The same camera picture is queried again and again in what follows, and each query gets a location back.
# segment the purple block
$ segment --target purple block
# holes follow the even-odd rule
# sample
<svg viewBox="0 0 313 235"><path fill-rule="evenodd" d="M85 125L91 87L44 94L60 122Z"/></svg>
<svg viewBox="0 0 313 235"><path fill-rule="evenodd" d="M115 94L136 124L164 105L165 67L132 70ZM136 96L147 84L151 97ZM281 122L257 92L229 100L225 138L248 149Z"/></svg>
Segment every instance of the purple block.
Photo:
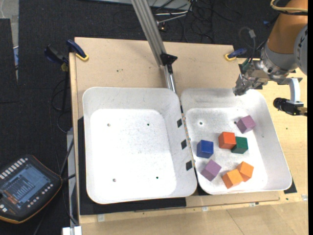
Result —
<svg viewBox="0 0 313 235"><path fill-rule="evenodd" d="M248 115L240 119L237 122L237 126L241 133L246 133L248 131L251 131L256 126L256 123L253 121L252 117Z"/></svg>
<svg viewBox="0 0 313 235"><path fill-rule="evenodd" d="M222 167L219 164L217 164L215 161L210 160L205 166L205 168L203 169L203 171L201 172L201 174L204 177L206 177L209 181L212 181L220 172L221 168Z"/></svg>

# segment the black mat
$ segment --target black mat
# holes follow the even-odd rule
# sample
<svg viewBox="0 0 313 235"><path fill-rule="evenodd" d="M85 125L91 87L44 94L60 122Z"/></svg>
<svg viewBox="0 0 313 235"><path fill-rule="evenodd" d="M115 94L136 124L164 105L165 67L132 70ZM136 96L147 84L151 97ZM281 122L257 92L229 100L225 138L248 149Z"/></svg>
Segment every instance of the black mat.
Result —
<svg viewBox="0 0 313 235"><path fill-rule="evenodd" d="M284 190L284 193L289 194L289 193L296 193L296 192L298 192L298 191L297 191L297 188L295 187L294 181L292 179L291 186L288 189Z"/></svg>
<svg viewBox="0 0 313 235"><path fill-rule="evenodd" d="M18 101L10 19L0 19L0 104Z"/></svg>
<svg viewBox="0 0 313 235"><path fill-rule="evenodd" d="M15 157L32 154L54 172L59 172L67 152L66 134L56 126L58 113L51 111L51 89L23 89L20 103L0 104L0 166ZM70 121L64 121L67 128ZM1 235L33 235L46 212L38 235L58 235L69 227L67 187L59 192L47 208L25 223L15 225L0 221Z"/></svg>
<svg viewBox="0 0 313 235"><path fill-rule="evenodd" d="M162 208L186 207L185 198L152 199L144 201L131 201L125 203L99 205L93 202L86 191L86 157L85 157L85 135L84 119L78 120L78 152L79 152L79 186L80 186L80 213L101 214L112 212L130 212L141 210L153 210Z"/></svg>

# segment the wooden table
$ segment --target wooden table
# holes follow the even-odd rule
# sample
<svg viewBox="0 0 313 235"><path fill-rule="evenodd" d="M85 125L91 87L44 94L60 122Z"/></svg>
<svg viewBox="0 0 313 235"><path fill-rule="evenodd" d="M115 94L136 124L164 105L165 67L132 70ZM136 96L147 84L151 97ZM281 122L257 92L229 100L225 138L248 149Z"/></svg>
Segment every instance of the wooden table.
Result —
<svg viewBox="0 0 313 235"><path fill-rule="evenodd" d="M163 70L157 67L148 42L75 38L89 55L81 61L70 54L70 82L76 176L78 177L77 120L83 116L82 95L90 87L165 87ZM239 75L238 62L224 55L232 46L164 43L173 64L177 92L186 88L232 88ZM307 104L307 77L299 70L301 100ZM290 98L288 86L274 82L260 90L265 97L297 192L252 192L187 197L187 207L79 215L83 234L308 234L307 118L289 116L272 105L277 97Z"/></svg>

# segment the orange block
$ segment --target orange block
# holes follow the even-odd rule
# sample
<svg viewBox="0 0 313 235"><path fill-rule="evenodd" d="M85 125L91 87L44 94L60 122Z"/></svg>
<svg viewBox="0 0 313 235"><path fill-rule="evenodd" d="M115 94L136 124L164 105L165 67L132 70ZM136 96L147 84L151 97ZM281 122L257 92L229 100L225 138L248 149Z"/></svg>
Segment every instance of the orange block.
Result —
<svg viewBox="0 0 313 235"><path fill-rule="evenodd" d="M229 172L227 172L223 177L222 177L227 189L238 185L243 181L243 178L239 172L239 170L234 169Z"/></svg>
<svg viewBox="0 0 313 235"><path fill-rule="evenodd" d="M254 167L246 162L242 162L237 166L244 181L249 180L252 177Z"/></svg>
<svg viewBox="0 0 313 235"><path fill-rule="evenodd" d="M223 149L232 149L236 145L236 137L233 132L223 131L219 135L219 147Z"/></svg>

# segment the metal pole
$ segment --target metal pole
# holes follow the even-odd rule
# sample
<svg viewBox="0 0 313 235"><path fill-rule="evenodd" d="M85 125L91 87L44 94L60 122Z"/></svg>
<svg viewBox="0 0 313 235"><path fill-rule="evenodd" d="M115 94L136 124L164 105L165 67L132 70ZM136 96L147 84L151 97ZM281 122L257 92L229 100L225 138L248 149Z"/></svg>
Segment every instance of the metal pole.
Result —
<svg viewBox="0 0 313 235"><path fill-rule="evenodd" d="M172 72L168 71L167 65L163 65L161 54L166 53L160 32L157 28L156 20L148 5L147 0L131 0L139 22L148 40L157 65L163 67L166 85L169 89L176 92L175 80Z"/></svg>

